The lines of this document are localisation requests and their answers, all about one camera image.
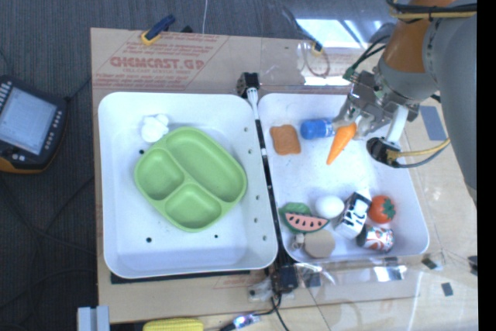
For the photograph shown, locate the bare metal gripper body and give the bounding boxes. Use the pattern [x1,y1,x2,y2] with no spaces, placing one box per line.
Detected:
[350,69,422,126]

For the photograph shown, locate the orange carrot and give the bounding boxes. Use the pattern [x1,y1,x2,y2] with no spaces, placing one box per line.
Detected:
[325,122,358,167]

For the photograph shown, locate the blue bottle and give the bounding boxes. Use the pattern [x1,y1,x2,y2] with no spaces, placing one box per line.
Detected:
[299,118,336,141]

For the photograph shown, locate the orange biscuit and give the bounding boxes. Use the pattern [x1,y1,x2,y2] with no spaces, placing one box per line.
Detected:
[269,123,302,157]

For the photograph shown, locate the white plastic tray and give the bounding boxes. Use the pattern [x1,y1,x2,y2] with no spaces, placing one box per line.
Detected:
[97,91,280,280]
[257,91,431,265]

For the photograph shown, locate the orange tomato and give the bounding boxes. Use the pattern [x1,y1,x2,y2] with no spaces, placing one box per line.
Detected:
[367,194,398,225]

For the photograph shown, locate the white egg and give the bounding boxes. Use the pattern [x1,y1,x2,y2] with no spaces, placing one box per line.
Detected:
[314,194,346,219]

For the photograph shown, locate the black and white carton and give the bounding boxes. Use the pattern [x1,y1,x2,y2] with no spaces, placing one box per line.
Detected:
[334,191,373,240]

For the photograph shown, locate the thin black and white rod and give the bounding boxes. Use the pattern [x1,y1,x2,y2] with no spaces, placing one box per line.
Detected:
[246,87,288,269]

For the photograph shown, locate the orange and white can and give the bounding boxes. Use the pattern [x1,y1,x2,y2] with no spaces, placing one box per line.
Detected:
[356,225,395,254]

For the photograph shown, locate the red watermelon slice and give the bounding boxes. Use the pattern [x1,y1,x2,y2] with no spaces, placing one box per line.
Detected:
[284,212,331,235]

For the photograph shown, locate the tan round biscuit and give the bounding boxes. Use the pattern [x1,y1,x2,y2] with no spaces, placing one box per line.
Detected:
[302,229,337,260]

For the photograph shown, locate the green divided plate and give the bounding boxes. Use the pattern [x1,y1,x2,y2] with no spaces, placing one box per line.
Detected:
[133,126,249,234]

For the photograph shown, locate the brown cardboard board red print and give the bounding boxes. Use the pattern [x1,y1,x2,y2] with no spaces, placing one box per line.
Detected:
[89,26,447,325]

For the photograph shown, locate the white cauliflower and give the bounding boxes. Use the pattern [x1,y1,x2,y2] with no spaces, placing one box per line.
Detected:
[139,112,171,144]

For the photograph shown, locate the yellow corn cob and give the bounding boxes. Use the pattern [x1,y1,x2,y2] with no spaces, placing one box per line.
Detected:
[142,317,205,331]

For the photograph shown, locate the black cylinder on white bracket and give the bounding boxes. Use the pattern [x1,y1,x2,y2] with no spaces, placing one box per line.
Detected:
[366,104,410,168]

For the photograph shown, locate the black block with thin wires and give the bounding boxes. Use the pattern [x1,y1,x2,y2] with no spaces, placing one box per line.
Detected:
[270,263,300,295]
[236,71,260,98]

